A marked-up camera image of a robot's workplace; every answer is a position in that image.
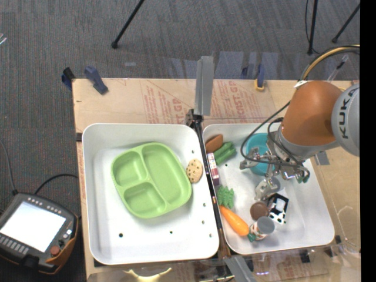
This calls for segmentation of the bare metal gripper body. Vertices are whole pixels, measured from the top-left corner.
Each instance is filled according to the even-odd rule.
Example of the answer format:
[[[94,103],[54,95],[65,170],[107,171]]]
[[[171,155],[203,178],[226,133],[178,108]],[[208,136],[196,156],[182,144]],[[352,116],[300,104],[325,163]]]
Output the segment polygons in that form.
[[[269,151],[260,154],[258,150],[250,150],[240,162],[240,170],[250,169],[252,173],[272,178],[280,175],[285,180],[296,179],[303,182],[303,167],[296,163],[282,161],[278,156]]]

